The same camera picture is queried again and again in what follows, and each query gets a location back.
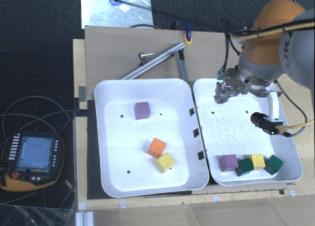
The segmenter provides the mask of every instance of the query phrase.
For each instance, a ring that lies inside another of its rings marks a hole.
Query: yellow cube
[[[261,170],[266,166],[265,159],[262,154],[251,154],[250,159],[255,170]]]
[[[164,153],[154,162],[154,164],[157,166],[161,173],[164,173],[175,164],[175,161],[169,153]]]

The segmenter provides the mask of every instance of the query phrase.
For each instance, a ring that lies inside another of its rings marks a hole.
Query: green cube
[[[279,171],[283,164],[283,161],[278,159],[276,156],[272,155],[266,162],[266,167],[264,168],[268,173],[274,175]]]
[[[238,164],[240,165],[240,167],[236,169],[237,176],[241,176],[245,173],[249,173],[250,171],[254,170],[252,162],[249,158],[239,160]]]

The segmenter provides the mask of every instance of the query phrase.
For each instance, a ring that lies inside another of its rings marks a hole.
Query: red button
[[[20,178],[20,172],[13,172],[13,173],[11,173],[11,178],[13,180],[18,180]]]

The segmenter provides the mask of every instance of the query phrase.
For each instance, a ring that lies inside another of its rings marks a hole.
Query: black floor
[[[261,8],[270,0],[151,0],[154,24],[169,29],[175,20],[189,20],[192,30],[221,32],[220,18],[231,20],[232,28],[250,26]],[[297,0],[306,9],[315,0]],[[0,0],[0,113],[16,100],[26,96],[45,96],[74,109],[72,40],[83,38],[80,0]],[[44,100],[28,99],[10,113],[44,116],[59,111]],[[8,117],[8,134],[31,121]],[[49,120],[61,130],[67,122],[60,114]],[[47,130],[35,125],[31,130]],[[67,157],[60,181],[43,192],[13,204],[68,208],[74,199],[65,184],[75,185],[73,174],[72,128],[63,133]],[[0,203],[26,194],[0,191]],[[0,213],[0,224],[3,222]]]

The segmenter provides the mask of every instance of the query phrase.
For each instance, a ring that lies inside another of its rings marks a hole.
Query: white plastic tray
[[[215,181],[223,186],[234,186],[300,179],[303,168],[293,138],[268,135],[251,122],[250,117],[254,112],[268,114],[267,98],[248,93],[217,104],[214,101],[216,83],[216,79],[199,79],[193,85],[210,173]],[[277,89],[270,85],[268,90]],[[281,103],[280,119],[287,125]],[[274,154],[283,161],[283,165],[275,175],[262,169],[238,177],[235,171],[221,171],[219,159],[228,154],[236,154],[239,159],[250,154],[263,154],[266,158]]]
[[[95,88],[101,182],[112,197],[195,190],[209,180],[189,85],[180,79],[108,80]],[[136,120],[147,101],[151,114]],[[153,138],[166,143],[175,165],[161,174],[146,152]]]

